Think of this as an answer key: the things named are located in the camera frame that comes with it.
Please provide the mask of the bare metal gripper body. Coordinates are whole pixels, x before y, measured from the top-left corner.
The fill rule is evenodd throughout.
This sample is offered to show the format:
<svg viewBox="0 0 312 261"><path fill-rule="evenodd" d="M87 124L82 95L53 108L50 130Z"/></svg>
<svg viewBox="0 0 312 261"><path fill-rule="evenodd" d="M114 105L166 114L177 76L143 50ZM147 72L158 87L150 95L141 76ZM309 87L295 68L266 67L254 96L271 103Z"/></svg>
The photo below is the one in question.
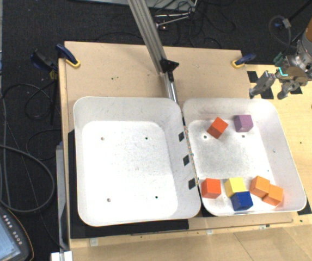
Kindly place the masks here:
<svg viewBox="0 0 312 261"><path fill-rule="evenodd" d="M293 80L305 85L312 81L312 57L308 54L286 55L275 58L275 66L282 80Z"/></svg>

